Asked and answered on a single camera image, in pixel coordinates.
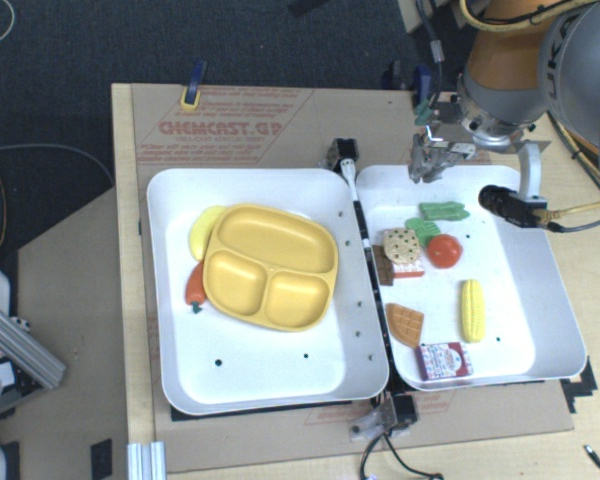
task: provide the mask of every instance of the divided yellow plate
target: divided yellow plate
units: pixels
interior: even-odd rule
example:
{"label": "divided yellow plate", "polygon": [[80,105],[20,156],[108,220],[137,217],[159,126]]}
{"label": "divided yellow plate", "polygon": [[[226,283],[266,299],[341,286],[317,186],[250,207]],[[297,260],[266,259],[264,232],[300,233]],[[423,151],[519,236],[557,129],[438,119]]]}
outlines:
{"label": "divided yellow plate", "polygon": [[338,248],[320,224],[275,208],[239,204],[216,223],[204,288],[220,311],[283,331],[316,325],[329,308]]}

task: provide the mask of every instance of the red tomato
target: red tomato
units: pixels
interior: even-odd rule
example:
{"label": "red tomato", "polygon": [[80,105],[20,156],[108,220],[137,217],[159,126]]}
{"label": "red tomato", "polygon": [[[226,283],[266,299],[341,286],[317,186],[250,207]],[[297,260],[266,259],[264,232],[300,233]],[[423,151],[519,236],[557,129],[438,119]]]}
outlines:
{"label": "red tomato", "polygon": [[427,256],[438,268],[453,267],[462,256],[462,245],[451,235],[436,235],[429,240]]}

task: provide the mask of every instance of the cardboard sheet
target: cardboard sheet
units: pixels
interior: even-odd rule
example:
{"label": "cardboard sheet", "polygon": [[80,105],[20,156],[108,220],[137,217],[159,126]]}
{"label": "cardboard sheet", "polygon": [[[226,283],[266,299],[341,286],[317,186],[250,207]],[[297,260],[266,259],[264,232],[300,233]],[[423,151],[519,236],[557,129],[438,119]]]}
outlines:
{"label": "cardboard sheet", "polygon": [[[160,382],[160,348],[146,206],[148,182],[171,167],[316,167],[336,138],[355,138],[358,169],[406,164],[418,130],[410,93],[202,86],[195,113],[178,85],[132,85],[156,438],[170,473],[357,453],[350,422],[368,401],[174,419]],[[486,155],[474,163],[489,163]],[[420,421],[399,447],[573,428],[559,381],[413,393]]]}

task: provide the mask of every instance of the orange carrot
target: orange carrot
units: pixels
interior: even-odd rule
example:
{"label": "orange carrot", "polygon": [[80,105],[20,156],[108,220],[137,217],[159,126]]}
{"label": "orange carrot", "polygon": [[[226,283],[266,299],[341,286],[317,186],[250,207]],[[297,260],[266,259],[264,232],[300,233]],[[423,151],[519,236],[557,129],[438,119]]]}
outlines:
{"label": "orange carrot", "polygon": [[191,305],[194,313],[198,313],[202,310],[200,304],[207,299],[204,285],[202,284],[202,264],[203,261],[200,261],[191,272],[184,295],[187,304]]}

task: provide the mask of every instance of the yellow banana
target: yellow banana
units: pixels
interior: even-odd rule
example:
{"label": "yellow banana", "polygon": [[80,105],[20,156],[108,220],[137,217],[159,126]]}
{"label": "yellow banana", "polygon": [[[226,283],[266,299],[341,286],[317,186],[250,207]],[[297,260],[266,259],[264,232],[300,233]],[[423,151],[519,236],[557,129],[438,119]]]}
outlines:
{"label": "yellow banana", "polygon": [[216,222],[226,210],[226,206],[211,206],[202,212],[189,231],[189,251],[198,261],[204,258],[207,245]]}

